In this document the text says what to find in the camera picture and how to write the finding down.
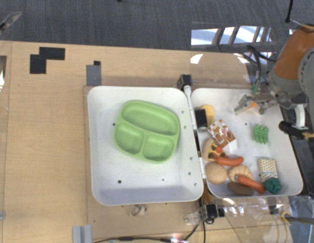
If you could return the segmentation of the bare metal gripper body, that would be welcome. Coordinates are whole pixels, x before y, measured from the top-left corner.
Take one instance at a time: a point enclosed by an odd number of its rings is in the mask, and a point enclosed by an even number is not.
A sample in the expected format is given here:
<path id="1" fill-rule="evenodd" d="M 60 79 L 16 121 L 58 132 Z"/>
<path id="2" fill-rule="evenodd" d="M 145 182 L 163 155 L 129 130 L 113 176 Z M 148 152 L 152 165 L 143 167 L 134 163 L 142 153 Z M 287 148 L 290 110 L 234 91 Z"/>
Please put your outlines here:
<path id="1" fill-rule="evenodd" d="M 252 100 L 258 105 L 260 102 L 273 101 L 275 105 L 283 108 L 293 108 L 297 103 L 294 102 L 299 94 L 289 94 L 280 89 L 268 90 L 268 86 L 253 86 Z"/>

